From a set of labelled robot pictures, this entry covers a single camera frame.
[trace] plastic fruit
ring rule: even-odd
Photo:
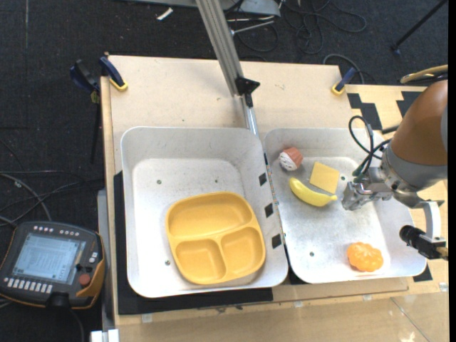
[[[352,243],[347,249],[347,256],[350,265],[360,271],[373,272],[383,265],[381,250],[373,248],[369,243]]]
[[[301,166],[303,158],[303,155],[296,147],[290,147],[281,152],[279,162],[285,170],[294,171]]]
[[[315,207],[324,207],[329,202],[337,200],[336,195],[327,195],[313,191],[295,177],[290,178],[289,185],[293,194],[300,200]]]

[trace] yellow clamp tip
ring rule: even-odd
[[[336,86],[337,86],[337,85],[338,85],[338,83],[335,83],[335,84],[333,85],[333,87],[331,88],[331,92],[332,92],[334,95],[339,96],[339,95],[341,95],[341,94],[344,92],[345,86],[343,86],[342,89],[339,91],[339,90],[336,89]]]
[[[109,79],[109,82],[118,90],[118,91],[125,91],[128,88],[127,81],[123,82],[122,86],[119,86],[112,78]]]

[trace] yellow divided plate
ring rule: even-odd
[[[180,273],[195,284],[218,284],[257,271],[266,251],[250,204],[234,192],[211,192],[174,203],[166,233]]]

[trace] black latch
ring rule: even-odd
[[[236,83],[237,91],[240,95],[245,95],[245,103],[249,108],[254,106],[254,102],[252,100],[252,93],[255,91],[256,88],[259,86],[259,82],[249,80],[248,78],[238,77],[234,81]]]

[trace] red button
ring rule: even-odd
[[[79,276],[79,284],[81,284],[81,286],[83,288],[85,288],[87,285],[90,284],[90,275],[89,274],[82,274]]]

